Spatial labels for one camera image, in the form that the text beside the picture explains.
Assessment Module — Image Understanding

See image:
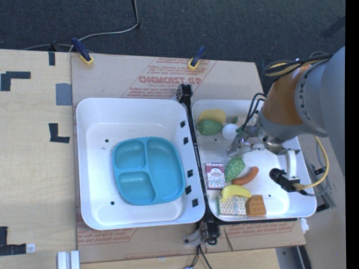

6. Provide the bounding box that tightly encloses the thin black and white rod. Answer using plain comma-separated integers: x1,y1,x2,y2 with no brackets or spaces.
183,99,214,224

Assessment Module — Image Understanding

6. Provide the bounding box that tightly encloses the green bumpy toy fruit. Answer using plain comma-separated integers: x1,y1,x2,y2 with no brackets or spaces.
197,118,224,137

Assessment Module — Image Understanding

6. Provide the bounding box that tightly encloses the orange sausage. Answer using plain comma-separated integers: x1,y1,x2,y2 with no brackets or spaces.
231,166,260,186

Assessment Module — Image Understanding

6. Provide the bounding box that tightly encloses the yellow toy fruit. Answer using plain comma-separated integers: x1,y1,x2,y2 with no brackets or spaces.
198,109,227,124

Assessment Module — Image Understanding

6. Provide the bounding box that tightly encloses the brown waffle biscuit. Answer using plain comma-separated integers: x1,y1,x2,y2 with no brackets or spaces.
245,194,267,217

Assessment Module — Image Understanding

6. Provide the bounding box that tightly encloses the blue divided plate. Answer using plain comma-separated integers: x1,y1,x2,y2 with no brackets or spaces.
112,136,187,206

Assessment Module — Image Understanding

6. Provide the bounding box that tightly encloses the red and white carton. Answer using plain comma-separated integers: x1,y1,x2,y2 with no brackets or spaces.
205,162,226,191

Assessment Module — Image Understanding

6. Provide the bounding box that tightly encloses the white ball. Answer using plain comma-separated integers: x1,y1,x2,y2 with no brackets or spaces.
221,123,239,141

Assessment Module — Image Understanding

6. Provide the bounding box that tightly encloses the black cylinder on white bracket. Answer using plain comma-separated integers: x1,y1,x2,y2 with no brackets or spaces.
269,148,301,193

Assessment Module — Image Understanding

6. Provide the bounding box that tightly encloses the white patterned packet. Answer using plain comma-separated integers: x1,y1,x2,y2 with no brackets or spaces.
216,195,248,217

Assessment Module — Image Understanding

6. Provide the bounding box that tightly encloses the yellow banana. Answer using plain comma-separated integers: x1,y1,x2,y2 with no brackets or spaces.
220,184,252,203

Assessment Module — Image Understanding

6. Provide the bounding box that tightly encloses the brown cardboard board, red print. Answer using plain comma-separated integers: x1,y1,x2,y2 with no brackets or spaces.
70,52,307,263

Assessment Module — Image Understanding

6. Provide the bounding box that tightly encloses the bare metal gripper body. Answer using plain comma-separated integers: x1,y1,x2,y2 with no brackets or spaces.
243,125,287,155

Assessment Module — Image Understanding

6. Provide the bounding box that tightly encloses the black block with thin wires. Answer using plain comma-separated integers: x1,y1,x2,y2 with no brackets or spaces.
174,84,194,104
199,221,221,240

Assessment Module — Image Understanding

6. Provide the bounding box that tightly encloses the white plastic tray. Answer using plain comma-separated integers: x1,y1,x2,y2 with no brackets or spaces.
75,97,206,231
191,99,318,222

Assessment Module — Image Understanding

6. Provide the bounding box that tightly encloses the patterned packet with green edge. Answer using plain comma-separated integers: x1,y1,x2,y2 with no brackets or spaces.
232,114,257,128

